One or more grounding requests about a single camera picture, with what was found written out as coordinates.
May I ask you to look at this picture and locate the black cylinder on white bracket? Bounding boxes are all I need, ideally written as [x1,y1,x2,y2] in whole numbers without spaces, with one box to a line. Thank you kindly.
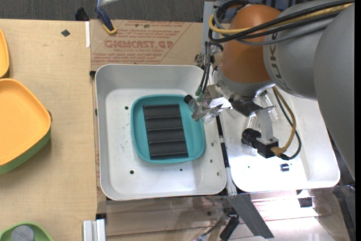
[241,89,280,159]

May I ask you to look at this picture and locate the thin black and white rod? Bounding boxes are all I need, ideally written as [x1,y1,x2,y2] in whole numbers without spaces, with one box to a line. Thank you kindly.
[215,114,237,197]

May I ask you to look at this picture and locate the brown cardboard board red print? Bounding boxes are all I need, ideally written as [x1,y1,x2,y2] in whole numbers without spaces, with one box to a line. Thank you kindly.
[89,19,339,236]

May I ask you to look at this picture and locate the orange divided plate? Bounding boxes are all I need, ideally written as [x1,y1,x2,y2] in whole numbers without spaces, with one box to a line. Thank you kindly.
[0,28,10,78]
[0,78,52,168]

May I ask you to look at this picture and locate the clear plastic bottle black cap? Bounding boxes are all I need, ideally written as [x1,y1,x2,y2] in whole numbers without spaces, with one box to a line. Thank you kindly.
[183,94,218,125]

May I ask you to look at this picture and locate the black ribbed block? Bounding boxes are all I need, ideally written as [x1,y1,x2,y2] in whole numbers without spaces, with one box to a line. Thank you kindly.
[142,104,190,160]

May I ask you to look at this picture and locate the white plastic tray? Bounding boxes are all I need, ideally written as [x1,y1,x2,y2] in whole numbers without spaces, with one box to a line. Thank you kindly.
[218,86,341,194]
[94,64,228,201]

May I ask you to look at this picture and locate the blue plate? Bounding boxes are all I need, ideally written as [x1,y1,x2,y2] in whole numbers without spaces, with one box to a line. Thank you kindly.
[130,94,206,165]

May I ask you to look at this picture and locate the grey can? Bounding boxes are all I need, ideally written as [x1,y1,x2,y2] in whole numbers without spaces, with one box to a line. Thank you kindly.
[11,225,36,241]

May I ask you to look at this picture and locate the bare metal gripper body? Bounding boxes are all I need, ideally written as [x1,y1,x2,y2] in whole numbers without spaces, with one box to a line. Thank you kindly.
[205,84,261,119]

